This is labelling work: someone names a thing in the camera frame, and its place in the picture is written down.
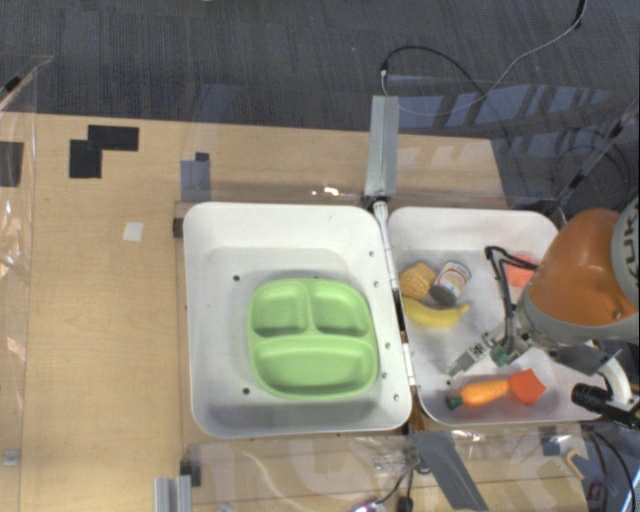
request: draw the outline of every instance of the gray floor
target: gray floor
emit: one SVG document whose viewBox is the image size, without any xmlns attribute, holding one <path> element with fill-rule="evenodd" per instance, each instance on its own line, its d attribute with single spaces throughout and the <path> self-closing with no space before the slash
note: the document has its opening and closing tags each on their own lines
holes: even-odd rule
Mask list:
<svg viewBox="0 0 640 512">
<path fill-rule="evenodd" d="M 394 48 L 429 46 L 490 83 L 516 56 L 565 30 L 576 7 L 516 0 L 3 0 L 0 79 L 11 76 L 15 56 L 51 55 L 40 77 L 41 112 L 367 130 L 371 96 L 382 92 L 380 66 Z M 590 0 L 578 30 L 520 62 L 505 80 L 544 86 L 549 105 L 567 88 L 590 97 L 605 91 L 597 108 L 545 112 L 526 123 L 497 116 L 446 130 L 413 126 L 418 118 L 405 124 L 492 138 L 510 193 L 542 196 L 541 182 L 565 178 L 536 173 L 539 162 L 521 154 L 514 164 L 514 141 L 524 137 L 531 153 L 534 134 L 555 132 L 562 139 L 557 158 L 574 126 L 606 131 L 638 93 L 639 26 L 640 3 Z M 390 74 L 463 78 L 443 58 L 416 51 L 394 57 Z M 406 83 L 390 81 L 391 93 L 425 94 Z M 617 189 L 624 195 L 636 186 L 637 141 L 636 130 L 621 142 L 623 156 L 609 158 L 602 177 L 583 187 L 578 209 L 602 203 L 598 194 L 617 205 Z M 616 185 L 609 177 L 623 167 L 627 178 Z"/>
</svg>

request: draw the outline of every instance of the white cable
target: white cable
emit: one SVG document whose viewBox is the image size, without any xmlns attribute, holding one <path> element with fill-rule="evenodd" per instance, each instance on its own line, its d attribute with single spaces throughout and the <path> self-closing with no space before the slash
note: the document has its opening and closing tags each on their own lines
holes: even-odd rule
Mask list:
<svg viewBox="0 0 640 512">
<path fill-rule="evenodd" d="M 580 22 L 582 21 L 582 18 L 584 17 L 584 13 L 587 12 L 587 4 L 589 3 L 589 0 L 585 0 L 583 8 L 582 8 L 582 12 L 580 13 L 580 16 L 578 16 L 576 18 L 576 20 L 571 24 L 571 26 L 565 30 L 562 34 L 560 34 L 559 36 L 554 37 L 553 39 L 551 39 L 550 41 L 547 41 L 544 44 L 541 44 L 540 46 L 537 46 L 536 48 L 534 48 L 533 50 L 529 50 L 528 52 L 523 53 L 522 55 L 520 55 L 519 57 L 516 57 L 511 64 L 509 64 L 507 66 L 507 68 L 504 70 L 504 72 L 500 75 L 500 77 L 498 78 L 498 80 L 491 86 L 489 87 L 489 90 L 487 90 L 487 92 L 481 94 L 478 98 L 476 98 L 473 101 L 470 101 L 469 103 L 466 103 L 458 108 L 454 108 L 453 110 L 448 110 L 446 112 L 438 112 L 437 114 L 424 114 L 421 112 L 414 112 L 412 110 L 406 109 L 402 106 L 400 106 L 400 110 L 403 110 L 409 114 L 413 114 L 414 116 L 421 116 L 421 117 L 438 117 L 438 116 L 444 116 L 447 114 L 453 114 L 454 112 L 459 112 L 460 110 L 465 110 L 467 108 L 469 108 L 471 105 L 475 105 L 476 103 L 482 101 L 483 99 L 485 99 L 490 93 L 491 91 L 493 91 L 500 83 L 502 83 L 502 81 L 504 80 L 504 78 L 509 74 L 509 72 L 511 71 L 511 69 L 513 68 L 513 66 L 515 66 L 518 62 L 520 62 L 522 59 L 529 57 L 530 55 L 533 55 L 536 52 L 539 52 L 540 50 L 547 48 L 548 46 L 551 46 L 552 44 L 557 43 L 558 41 L 560 41 L 562 38 L 566 37 L 567 35 L 569 35 L 571 32 L 573 32 L 577 26 L 580 24 Z M 389 96 L 389 93 L 387 92 L 387 88 L 385 87 L 384 84 L 384 79 L 387 76 L 387 72 L 382 71 L 380 73 L 380 77 L 381 77 L 381 81 L 382 81 L 382 91 L 384 92 L 385 96 Z"/>
</svg>

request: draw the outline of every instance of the can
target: can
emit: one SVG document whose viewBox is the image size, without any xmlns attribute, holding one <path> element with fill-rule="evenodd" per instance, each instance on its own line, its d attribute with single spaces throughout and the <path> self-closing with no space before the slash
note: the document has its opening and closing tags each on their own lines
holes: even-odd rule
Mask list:
<svg viewBox="0 0 640 512">
<path fill-rule="evenodd" d="M 429 288 L 429 294 L 438 304 L 453 306 L 469 279 L 471 271 L 466 266 L 459 261 L 447 261 Z"/>
</svg>

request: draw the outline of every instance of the white tray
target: white tray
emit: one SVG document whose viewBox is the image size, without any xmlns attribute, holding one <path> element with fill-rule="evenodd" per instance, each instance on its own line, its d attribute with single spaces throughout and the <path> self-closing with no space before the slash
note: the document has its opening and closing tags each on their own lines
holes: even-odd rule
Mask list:
<svg viewBox="0 0 640 512">
<path fill-rule="evenodd" d="M 516 253 L 541 258 L 555 237 L 555 226 L 542 215 L 531 212 L 467 210 L 446 208 L 401 208 L 389 219 L 389 236 L 398 273 L 417 261 L 437 271 L 448 260 L 469 267 L 471 281 L 459 302 L 471 309 L 450 329 L 426 328 L 407 320 L 416 381 L 424 410 L 436 421 L 449 426 L 517 424 L 590 420 L 597 417 L 571 402 L 571 389 L 578 382 L 602 387 L 600 377 L 586 377 L 553 363 L 546 354 L 532 348 L 511 365 L 498 368 L 485 357 L 455 381 L 448 366 L 483 332 L 503 322 L 504 310 L 490 263 L 484 256 L 487 245 L 498 245 Z M 531 407 L 512 396 L 504 396 L 481 408 L 459 407 L 450 411 L 444 398 L 456 394 L 465 383 L 487 376 L 511 375 L 532 368 L 547 391 Z"/>
<path fill-rule="evenodd" d="M 408 419 L 411 393 L 373 216 L 343 206 L 203 203 L 185 218 L 184 247 L 191 404 L 205 432 L 223 438 L 364 432 Z M 280 398 L 262 389 L 251 370 L 246 326 L 253 292 L 273 279 L 314 276 L 346 282 L 369 303 L 380 375 L 353 397 Z"/>
</svg>

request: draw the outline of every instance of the toy carrot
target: toy carrot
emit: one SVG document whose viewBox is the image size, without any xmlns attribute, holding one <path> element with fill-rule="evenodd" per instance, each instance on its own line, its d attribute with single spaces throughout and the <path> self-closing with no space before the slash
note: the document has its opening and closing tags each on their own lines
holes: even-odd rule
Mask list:
<svg viewBox="0 0 640 512">
<path fill-rule="evenodd" d="M 512 390 L 523 404 L 533 405 L 546 389 L 533 370 L 529 369 L 516 373 L 508 379 L 467 384 L 460 390 L 459 396 L 448 396 L 445 402 L 451 410 L 460 405 L 480 407 Z"/>
</svg>

